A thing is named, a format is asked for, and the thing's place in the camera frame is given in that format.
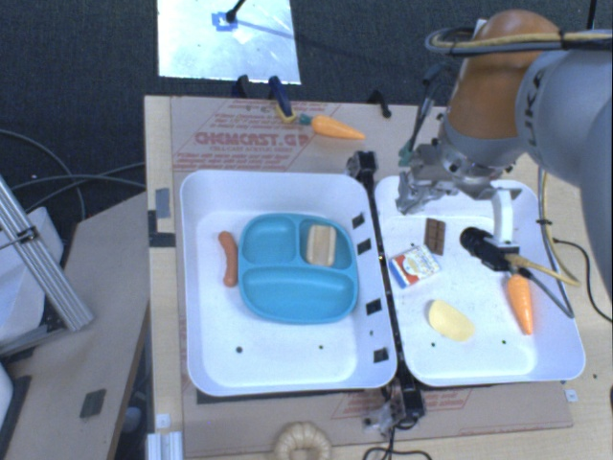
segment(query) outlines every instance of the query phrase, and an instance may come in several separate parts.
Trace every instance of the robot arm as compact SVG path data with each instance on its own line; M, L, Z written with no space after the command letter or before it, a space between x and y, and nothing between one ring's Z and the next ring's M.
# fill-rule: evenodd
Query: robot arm
M611 295L611 33L598 34L594 42L604 49L597 51L580 45L556 50L559 37L532 48L504 41L558 33L528 11L501 12L481 28L474 42L481 48L496 42L490 48L496 52L465 60L438 141L420 146L400 177L397 207L415 212L457 191L492 199L490 181L527 152L580 188L590 242ZM573 34L574 42L582 35Z

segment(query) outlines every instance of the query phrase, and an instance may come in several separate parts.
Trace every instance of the black carpet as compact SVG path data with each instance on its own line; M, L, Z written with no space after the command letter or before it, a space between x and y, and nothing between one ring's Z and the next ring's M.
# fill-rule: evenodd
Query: black carpet
M157 75L156 0L0 0L0 128L53 150L73 173L143 162L146 94L228 96L230 83ZM565 30L585 27L590 0L290 0L302 85L292 99L365 102L380 89L391 104L414 104L439 60L423 39L471 26L510 8L539 12ZM228 2L228 8L234 2ZM612 0L599 0L597 27L610 28ZM256 86L256 95L265 87ZM439 97L443 103L445 96ZM0 174L14 186L62 174L46 154L0 135ZM143 169L125 177L144 182ZM25 207L65 185L15 193ZM88 215L138 189L83 187ZM64 238L79 220L72 191L46 203Z

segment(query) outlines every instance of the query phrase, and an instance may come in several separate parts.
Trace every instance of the blue divided plate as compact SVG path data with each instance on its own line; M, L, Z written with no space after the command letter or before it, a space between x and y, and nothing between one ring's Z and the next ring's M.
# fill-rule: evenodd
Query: blue divided plate
M308 230L333 226L336 252L331 266L307 262ZM257 315L293 324L323 324L347 316L357 301L357 265L342 227L325 218L270 214L253 218L238 246L238 285Z

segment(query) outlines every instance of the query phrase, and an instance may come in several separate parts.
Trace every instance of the toy sink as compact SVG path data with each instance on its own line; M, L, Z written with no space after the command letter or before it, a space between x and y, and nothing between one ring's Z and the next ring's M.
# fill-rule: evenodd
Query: toy sink
M307 261L313 226L336 233L330 267ZM347 316L357 301L357 267L345 230L325 218L270 214L252 219L238 247L242 299L257 315L294 324L323 324Z
M357 181L341 174L199 171L183 181L180 208L187 364L202 392L364 389L393 378L394 335L370 205ZM304 237L313 222L338 227L330 267L305 262ZM221 231L236 242L244 233L239 279L246 300L239 286L223 285ZM311 323L283 307L292 301L287 295L300 297L294 286L302 286L302 295L306 287L324 293L319 307L311 294L299 308ZM280 312L294 318L269 318Z

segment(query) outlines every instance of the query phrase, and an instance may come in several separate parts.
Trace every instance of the copper-colored cylinder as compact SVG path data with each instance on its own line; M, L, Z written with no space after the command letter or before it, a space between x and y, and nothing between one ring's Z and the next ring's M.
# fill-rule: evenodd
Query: copper-colored cylinder
M502 11L475 38L557 33L555 24L531 11ZM466 136L513 138L515 97L526 70L540 52L496 53L467 58L449 101L448 119Z

